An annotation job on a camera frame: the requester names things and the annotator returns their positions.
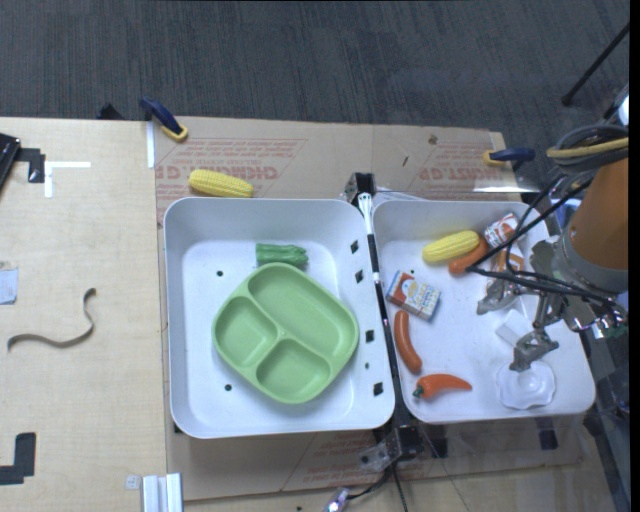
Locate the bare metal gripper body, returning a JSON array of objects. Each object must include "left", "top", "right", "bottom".
[{"left": 528, "top": 237, "right": 627, "bottom": 335}]

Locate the black block with thin wires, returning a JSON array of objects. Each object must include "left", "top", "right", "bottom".
[
  {"left": 359, "top": 423, "right": 431, "bottom": 471},
  {"left": 343, "top": 171, "right": 377, "bottom": 202}
]

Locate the green asparagus bundle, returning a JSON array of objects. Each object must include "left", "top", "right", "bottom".
[{"left": 254, "top": 242, "right": 310, "bottom": 270}]

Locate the brown cardboard board red print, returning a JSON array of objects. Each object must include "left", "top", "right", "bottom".
[{"left": 153, "top": 116, "right": 587, "bottom": 503}]

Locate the white plastic tray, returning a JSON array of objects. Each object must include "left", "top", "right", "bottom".
[
  {"left": 163, "top": 196, "right": 397, "bottom": 440},
  {"left": 372, "top": 198, "right": 598, "bottom": 426}
]

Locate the clear plastic piece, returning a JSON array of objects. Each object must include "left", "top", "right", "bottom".
[{"left": 494, "top": 309, "right": 527, "bottom": 347}]

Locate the green divided plate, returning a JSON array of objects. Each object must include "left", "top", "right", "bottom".
[{"left": 210, "top": 261, "right": 362, "bottom": 406}]

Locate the orange sausage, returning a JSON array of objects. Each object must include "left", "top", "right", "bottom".
[
  {"left": 447, "top": 238, "right": 491, "bottom": 277},
  {"left": 392, "top": 308, "right": 424, "bottom": 375}
]

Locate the orange and white packet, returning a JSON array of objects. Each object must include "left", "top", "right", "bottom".
[{"left": 487, "top": 248, "right": 527, "bottom": 289}]

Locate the yellow corn cob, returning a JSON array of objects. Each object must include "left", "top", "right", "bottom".
[
  {"left": 188, "top": 168, "right": 256, "bottom": 200},
  {"left": 421, "top": 229, "right": 482, "bottom": 265}
]

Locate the white and orange carton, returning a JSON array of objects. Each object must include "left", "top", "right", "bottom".
[{"left": 384, "top": 269, "right": 442, "bottom": 322}]

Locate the white and orange can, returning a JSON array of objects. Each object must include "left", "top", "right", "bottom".
[{"left": 483, "top": 211, "right": 523, "bottom": 250}]

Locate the grey curled strip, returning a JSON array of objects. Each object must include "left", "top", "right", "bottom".
[{"left": 6, "top": 286, "right": 98, "bottom": 353}]

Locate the orange chili pepper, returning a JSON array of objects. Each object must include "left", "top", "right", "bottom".
[{"left": 411, "top": 372, "right": 474, "bottom": 401}]

